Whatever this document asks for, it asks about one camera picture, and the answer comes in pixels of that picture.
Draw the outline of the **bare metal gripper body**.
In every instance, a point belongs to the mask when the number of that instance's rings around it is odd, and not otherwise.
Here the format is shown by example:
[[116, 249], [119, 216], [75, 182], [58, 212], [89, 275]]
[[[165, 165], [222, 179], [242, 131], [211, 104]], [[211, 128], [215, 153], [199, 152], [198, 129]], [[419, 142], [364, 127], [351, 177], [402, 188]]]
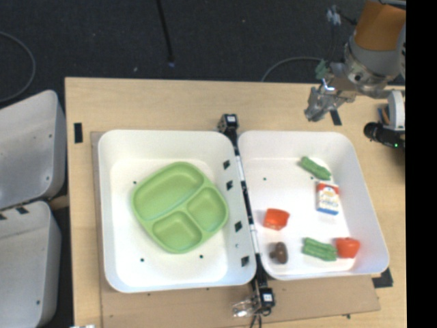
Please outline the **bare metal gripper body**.
[[389, 78], [368, 70], [357, 61], [331, 62], [325, 76], [329, 87], [333, 87], [339, 96], [363, 95], [373, 99], [389, 96], [386, 89]]

